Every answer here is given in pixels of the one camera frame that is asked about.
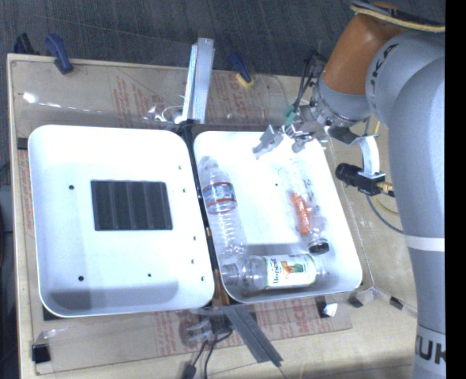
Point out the clear bottle orange label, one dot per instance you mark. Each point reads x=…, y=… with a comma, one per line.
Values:
x=302, y=211

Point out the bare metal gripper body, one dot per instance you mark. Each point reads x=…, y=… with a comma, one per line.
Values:
x=311, y=124

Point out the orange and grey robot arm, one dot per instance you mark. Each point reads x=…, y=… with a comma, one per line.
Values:
x=412, y=140

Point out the clear bottle green white label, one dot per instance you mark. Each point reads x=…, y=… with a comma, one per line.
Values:
x=284, y=271

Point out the brown cardboard board red print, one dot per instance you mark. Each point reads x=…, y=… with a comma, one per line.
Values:
x=233, y=322

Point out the white plastic tray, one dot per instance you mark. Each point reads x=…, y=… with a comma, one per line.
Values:
x=110, y=259
x=264, y=196

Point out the black ribbed rectangular panel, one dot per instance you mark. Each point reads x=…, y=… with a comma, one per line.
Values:
x=131, y=205

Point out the black cylinder on white bracket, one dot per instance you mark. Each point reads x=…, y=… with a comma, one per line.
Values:
x=362, y=178

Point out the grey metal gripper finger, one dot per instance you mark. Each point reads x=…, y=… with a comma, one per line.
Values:
x=267, y=140
x=301, y=144

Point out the clear bottle blue red label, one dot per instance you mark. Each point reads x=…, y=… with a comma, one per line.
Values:
x=219, y=200

